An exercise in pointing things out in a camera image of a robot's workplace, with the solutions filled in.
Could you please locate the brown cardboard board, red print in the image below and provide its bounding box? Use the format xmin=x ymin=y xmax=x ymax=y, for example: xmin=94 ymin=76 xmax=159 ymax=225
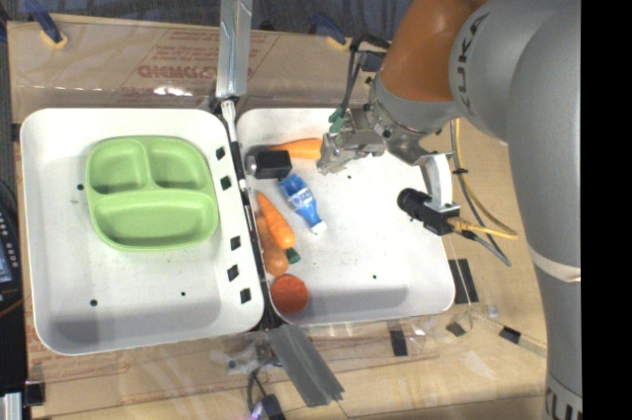
xmin=7 ymin=12 xmax=549 ymax=420

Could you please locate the black cylinder on white bracket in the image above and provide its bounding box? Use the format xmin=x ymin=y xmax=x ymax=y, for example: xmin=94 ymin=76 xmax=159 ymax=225
xmin=396 ymin=152 xmax=462 ymax=237

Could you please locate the round orange toy fruit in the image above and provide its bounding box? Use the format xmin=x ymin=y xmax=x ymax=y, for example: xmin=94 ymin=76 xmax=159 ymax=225
xmin=270 ymin=273 xmax=310 ymax=315

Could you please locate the blue plastic bottle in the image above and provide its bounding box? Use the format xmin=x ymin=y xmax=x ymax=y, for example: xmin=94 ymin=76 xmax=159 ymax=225
xmin=277 ymin=172 xmax=329 ymax=236

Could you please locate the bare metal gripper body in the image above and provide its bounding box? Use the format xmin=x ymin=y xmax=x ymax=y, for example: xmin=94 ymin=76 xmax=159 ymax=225
xmin=339 ymin=104 xmax=436 ymax=166

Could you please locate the white plastic tray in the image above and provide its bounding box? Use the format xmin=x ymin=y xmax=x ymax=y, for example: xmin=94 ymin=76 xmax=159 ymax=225
xmin=19 ymin=107 xmax=266 ymax=357
xmin=235 ymin=107 xmax=457 ymax=328

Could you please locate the orange carrot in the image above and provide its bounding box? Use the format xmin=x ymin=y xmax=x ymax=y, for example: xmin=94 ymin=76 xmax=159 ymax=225
xmin=256 ymin=191 xmax=302 ymax=266
xmin=268 ymin=136 xmax=325 ymax=162
xmin=254 ymin=213 xmax=290 ymax=278

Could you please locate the green divided plate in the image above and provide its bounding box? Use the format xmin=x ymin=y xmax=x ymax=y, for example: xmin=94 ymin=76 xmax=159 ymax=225
xmin=84 ymin=134 xmax=220 ymax=253

